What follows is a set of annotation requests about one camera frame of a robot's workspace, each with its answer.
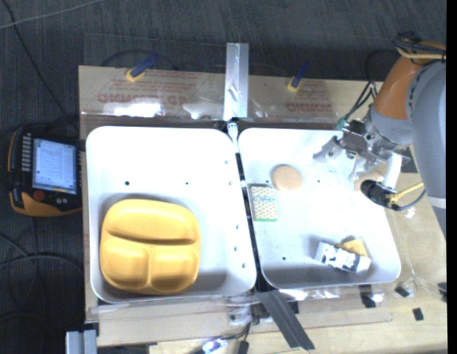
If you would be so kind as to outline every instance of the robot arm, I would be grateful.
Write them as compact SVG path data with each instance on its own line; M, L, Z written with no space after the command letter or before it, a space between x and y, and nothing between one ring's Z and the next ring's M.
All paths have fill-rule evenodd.
M367 86L374 103L366 116L345 122L343 136L333 137L314 158L327 161L345 150L356 156L354 176L386 163L384 181L364 181L361 189L373 202L400 209L392 197L404 159L401 149L413 145L428 199L446 237L446 49L407 38L394 44L402 56L379 94Z

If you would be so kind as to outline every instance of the black cable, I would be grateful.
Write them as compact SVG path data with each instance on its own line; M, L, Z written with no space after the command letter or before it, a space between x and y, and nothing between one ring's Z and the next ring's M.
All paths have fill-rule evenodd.
M25 257L27 256L27 253L19 246L17 245L14 241L12 241L11 239L9 239L8 237L4 236L1 232L0 232L0 239L5 241L6 243L8 243L9 245L13 246L14 248L16 248L18 251L20 251L20 253L22 255L24 255Z
M392 44L395 45L395 47L399 47L400 49L407 51L407 52L412 52L414 54L424 52L426 54L435 54L435 55L442 55L445 50L439 49L437 47L433 46L428 46L424 44L417 44L414 42L409 42L409 41L404 41L402 39L394 39L392 41Z
M12 319L17 319L17 318L27 318L31 320L35 320L38 322L40 327L43 327L46 329L49 329L49 325L47 324L46 320L40 317L39 315L35 313L29 313L29 312L10 312L6 313L4 315L0 316L0 324L4 324L7 320L12 320Z
M249 322L239 333L235 333L231 336L221 336L220 339L232 340L232 339L241 339L243 336L247 336L250 330L251 322Z
M4 5L4 7L6 8L7 12L9 13L9 17L10 17L10 20L15 23L15 17L14 17L14 13L13 11L11 10L9 4L7 3L6 0L1 0L2 4ZM25 41L24 39L22 38L22 35L21 33L19 32L18 28L16 25L13 26L13 29L17 35L17 38L19 39L19 41L21 42L21 45L24 49L24 51L26 52L27 54L27 57L29 58L30 60L30 63L32 64L34 70L37 72L37 76L38 78L40 79L40 81L42 82L43 86L45 87L46 91L50 94L50 96L52 96L54 102L55 102L55 105L61 110L61 112L63 113L63 115L65 117L67 117L69 119L69 122L73 125L73 127L76 129L76 131L79 132L79 128L77 125L75 125L75 123L71 120L71 118L69 117L69 115L66 113L65 109L63 108L63 106L61 105L60 101L58 100L58 98L55 96L55 94L53 93L53 91L50 89L50 87L48 86L48 84L46 83L45 81L45 78L43 77L40 69L38 68L38 65L37 63L34 61L34 58L32 57L32 54L30 53L29 51L29 48L27 47L27 45L25 44Z
M250 327L251 327L251 322L248 323L246 332L245 332L245 337L243 337L243 341L246 341L248 334L250 333Z
M35 238L35 249L34 249L35 252L34 252L34 255L39 255L38 231L37 231L37 226L35 224L35 220L36 220L36 218L32 217L32 231L33 231L34 238ZM83 270L81 269L81 267L77 268L76 264L74 264L72 261L69 261L65 257L63 257L63 260L65 262L71 264L73 267L75 267L80 272L81 275L83 275ZM39 285L41 287L42 305L46 309L46 316L49 317L48 304L46 302L46 289L45 289L43 277L42 277L42 275L40 273L40 269L39 268L38 268L38 280L40 281ZM82 324L83 320L84 320L84 311L79 312L75 319L72 319L70 322L68 322L67 324L63 325L63 329L64 329L64 327L74 327L78 323Z
M63 124L69 123L70 119L78 120L79 117L78 117L78 115L77 116L67 116L67 117L60 117L60 118L52 120L52 121L24 123L23 125L9 126L7 128L3 128L2 130L0 130L0 134L12 133L22 127L28 127L28 128L41 127L45 131L48 131L48 130L52 130L55 126L62 128Z
M356 102L353 104L352 108L349 110L348 113L346 113L343 117L341 117L338 121L347 121L348 118L356 111L358 110L361 106L363 106L368 99L375 95L376 89L375 89L375 84L372 81L369 81L366 86L364 87L363 91L361 92L360 96L356 100Z
M364 74L365 74L365 77L366 77L366 80L367 81L370 81L372 82L372 78L371 78L371 72L370 72L370 69L369 69L369 65L371 63L371 59L374 58L375 56L379 55L379 54L391 54L391 55L395 55L394 57L395 58L399 58L399 54L397 54L397 51L394 51L394 50L388 50L388 49L378 49L378 50L374 50L374 51L371 51L368 56L366 56L366 59L364 60L364 63L363 63L363 71L364 71Z
M18 242L22 239L23 236L25 236L25 234L27 233L27 228L25 228L22 233L15 239L15 241L10 241L10 244L12 246L12 248L9 249L8 253L7 253L7 261L10 261L11 260L11 256L13 255L14 253L14 249L17 249L15 247L15 242ZM26 255L27 256L27 253L24 251L20 251L23 255ZM25 305L27 305L27 303L29 302L30 300L30 297L32 296L32 292L33 292L33 288L34 288L34 284L35 284L35 278L37 277L37 266L36 264L34 263L31 263L33 265L33 268L34 268L34 274L33 274L33 277L32 277L32 281L30 282L30 287L29 287L29 290L27 291L27 295L26 297L24 298L24 302L19 302L18 299L15 297L15 293L14 293L14 289L13 289L13 286L12 286L12 281L11 281L11 263L9 262L8 265L7 265L7 284L8 284L8 287L9 287L9 294L11 296L11 298L13 299L15 305L19 308L24 308Z
M273 71L276 71L274 72L275 74L273 74L272 72L269 72L268 75L264 75L262 74L261 76L282 76L282 77L289 77L291 76L291 73L289 73L288 71L286 71L285 69L283 68L280 68L278 66L274 66L272 64L266 64L266 63L249 63L248 65L250 67L250 74L257 74L257 72L255 72L255 70L257 70L257 67L264 67L265 69L272 69Z
M109 66L109 63L112 61L112 60L116 60L122 56L125 56L125 55L131 55L131 54L143 54L145 57L147 56L150 56L151 54L148 52L148 51L145 51L145 50L140 50L140 49L129 49L129 50L124 50L124 51L119 51L119 52L116 52L115 54L112 54L110 57L104 59L100 66L101 67L107 67ZM157 55L158 56L158 61L160 60L164 60L165 62L167 62L171 69L173 71L178 71L178 69L176 68L176 66L168 59L166 59L165 57L162 57L160 55Z
M11 263L20 263L23 261L28 260L56 260L58 262L67 263L68 265L72 266L73 268L77 269L80 274L83 274L83 270L79 267L76 263L67 258L60 256L58 254L50 254L50 253L39 253L39 254L28 254L26 257L16 257L10 260ZM0 267L8 265L9 261L4 261L0 263Z
M35 218L31 217L32 220L32 235L34 237L34 255L38 255L40 252L39 250L39 245L38 245L38 233L37 233L37 228L35 226ZM36 275L38 277L38 284L40 287L40 295L42 297L42 305L43 309L45 310L45 316L49 315L49 309L48 309L48 303L46 302L46 292L45 292L45 285L43 283L43 278L40 273L40 261L37 261L35 263L35 268L37 269Z
M115 0L94 0L94 1L90 1L90 2L84 3L84 4L77 5L75 7L65 8L63 10L58 10L56 12L44 13L42 15L37 15L35 17L23 18L23 19L21 19L20 21L17 21L17 22L12 22L10 24L1 25L0 26L0 30L6 29L8 27L15 26L16 24L23 24L24 22L30 22L30 21L34 21L34 20L38 20L38 19L42 19L42 18L52 17L52 16L55 16L55 15L61 15L63 13L67 13L67 12L72 12L74 10L79 10L79 9L84 8L84 7L90 7L91 5L95 5L95 4L98 4L98 3L103 3L105 1L115 1Z
M391 205L391 208L394 210L394 211L403 211L405 209L410 209L411 207L415 206L416 204L418 204L420 202L420 200L425 196L425 192L426 190L423 189L423 191L420 193L420 195L417 197L417 199L409 204L406 204L405 206L398 206L396 204L392 204Z

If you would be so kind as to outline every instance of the tan disc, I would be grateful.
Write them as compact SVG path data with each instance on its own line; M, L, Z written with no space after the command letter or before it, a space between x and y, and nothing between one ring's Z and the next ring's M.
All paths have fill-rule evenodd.
M301 173L290 165L277 167L271 175L271 181L278 191L295 190L302 186Z

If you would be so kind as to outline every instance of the blue clamp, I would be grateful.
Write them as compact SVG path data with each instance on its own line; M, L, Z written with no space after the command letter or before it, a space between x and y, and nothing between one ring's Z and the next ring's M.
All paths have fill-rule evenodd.
M304 64L302 64L301 69L298 70L298 72L296 73L296 76L294 76L290 80L289 85L287 86L287 89L289 89L290 91L298 91L301 86L302 78L304 77L305 72L309 69L309 67L310 67L310 62L308 60L306 60L304 62Z
M145 70L155 66L158 59L158 55L151 55L148 58L145 58L141 63L127 71L127 79L132 83L140 80L144 76Z

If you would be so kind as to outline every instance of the white tray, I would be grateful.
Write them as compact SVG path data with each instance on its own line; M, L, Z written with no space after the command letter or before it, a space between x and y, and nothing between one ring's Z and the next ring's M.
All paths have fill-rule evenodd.
M254 221L262 273L276 288L321 288L394 281L400 258L386 213L349 181L353 161L345 155L316 163L313 154L340 131L248 128L239 137L247 185L272 186L271 173L281 164L302 175L299 190L275 190L278 221ZM318 244L363 240L371 266L350 274L314 260Z
M195 284L177 295L231 296L257 277L245 204L231 140L202 128L101 127L86 140L91 286L106 302L168 299L117 290L103 278L100 229L117 201L149 198L180 204L201 230Z

